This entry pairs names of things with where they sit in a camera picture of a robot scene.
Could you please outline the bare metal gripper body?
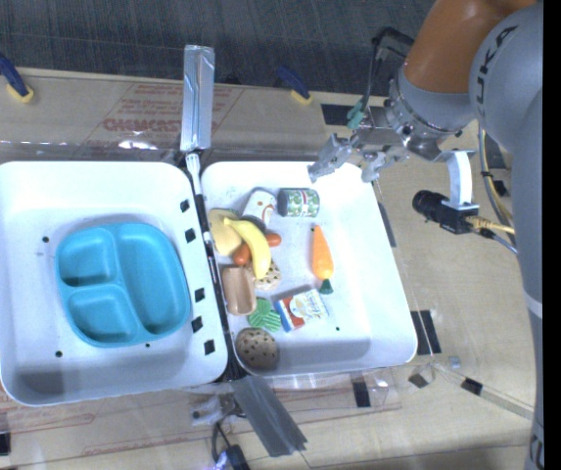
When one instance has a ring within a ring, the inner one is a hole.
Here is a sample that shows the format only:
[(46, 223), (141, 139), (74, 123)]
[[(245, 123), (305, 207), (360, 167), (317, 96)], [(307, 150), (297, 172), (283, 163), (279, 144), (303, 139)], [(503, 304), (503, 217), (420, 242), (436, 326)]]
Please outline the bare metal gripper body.
[(401, 99), (387, 98), (383, 107), (358, 101), (351, 109), (352, 144), (356, 149), (402, 149), (424, 160), (438, 160), (445, 139), (460, 135), (459, 127), (440, 127), (424, 120)]

